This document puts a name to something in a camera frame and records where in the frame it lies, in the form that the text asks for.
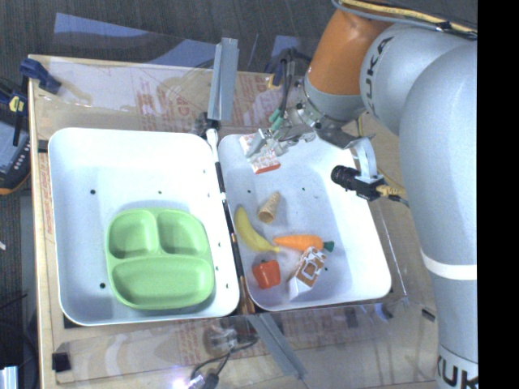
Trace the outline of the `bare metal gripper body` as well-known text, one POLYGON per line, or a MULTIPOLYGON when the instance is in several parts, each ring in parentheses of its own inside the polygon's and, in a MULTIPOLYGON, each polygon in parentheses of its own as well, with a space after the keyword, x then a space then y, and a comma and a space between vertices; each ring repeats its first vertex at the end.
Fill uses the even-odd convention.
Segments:
POLYGON ((306 97, 297 99, 291 106, 282 103, 268 118, 267 138, 279 144, 313 140, 322 120, 322 114, 306 97))

